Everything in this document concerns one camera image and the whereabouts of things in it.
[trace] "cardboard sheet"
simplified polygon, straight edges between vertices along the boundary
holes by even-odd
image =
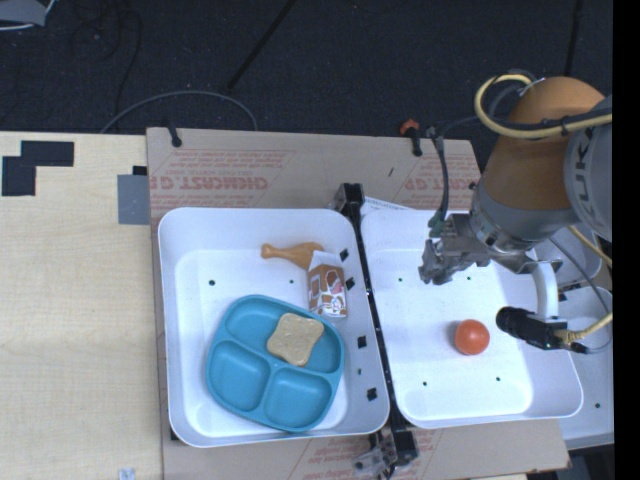
[[[147,130],[158,373],[165,478],[356,478],[351,460],[368,449],[367,436],[295,439],[198,449],[171,439],[168,420],[162,286],[157,227],[183,206],[325,208],[342,183],[361,183],[366,196],[416,209],[438,208],[442,175],[430,141],[424,155],[399,137],[327,136],[178,129],[175,148],[165,128]],[[450,209],[468,209],[469,185],[480,173],[471,144],[445,141]],[[414,429],[419,457],[394,478],[505,475],[568,467],[553,420]]]

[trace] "bread slice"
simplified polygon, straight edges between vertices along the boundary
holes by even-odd
[[[324,325],[319,320],[285,313],[267,340],[267,350],[290,364],[305,366],[323,333]]]

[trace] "toy tomato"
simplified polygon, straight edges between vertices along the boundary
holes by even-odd
[[[456,328],[455,344],[463,354],[473,356],[484,352],[489,340],[489,330],[478,320],[463,320]]]

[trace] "plastic tray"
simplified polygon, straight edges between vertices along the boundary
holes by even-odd
[[[369,310],[358,244],[348,219],[327,209],[179,208],[158,228],[169,421],[176,436],[209,448],[302,437],[369,434],[389,416],[389,396]],[[207,387],[209,349],[227,309],[248,295],[307,307],[307,273],[262,244],[318,242],[340,254],[351,288],[349,315],[332,321],[344,366],[328,412],[313,428],[287,432],[249,420],[216,401]]]
[[[422,428],[576,414],[583,403],[571,353],[540,350],[501,331],[504,306],[536,310],[533,278],[496,262],[457,272],[441,286],[418,275],[432,211],[376,210],[362,222],[371,283],[400,412]],[[467,318],[489,329],[477,356],[453,343]]]
[[[604,316],[602,302],[613,309],[613,295],[590,286],[569,290],[560,301],[559,313],[570,329],[586,329]],[[575,354],[573,362],[584,390],[584,403],[571,418],[558,420],[568,449],[613,444],[615,441],[613,393],[613,329],[606,325],[580,340],[592,354]]]
[[[285,313],[324,325],[308,363],[295,366],[267,350]],[[245,418],[288,432],[303,432],[326,416],[336,395],[344,345],[332,325],[308,310],[249,295],[227,310],[209,349],[207,386],[224,407]]]

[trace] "blue plate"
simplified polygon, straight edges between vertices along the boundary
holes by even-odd
[[[267,340],[285,313],[324,325],[304,367],[267,350]],[[287,432],[304,432],[327,415],[343,365],[342,337],[329,323],[287,302],[248,295],[222,317],[207,357],[207,387],[229,411]]]

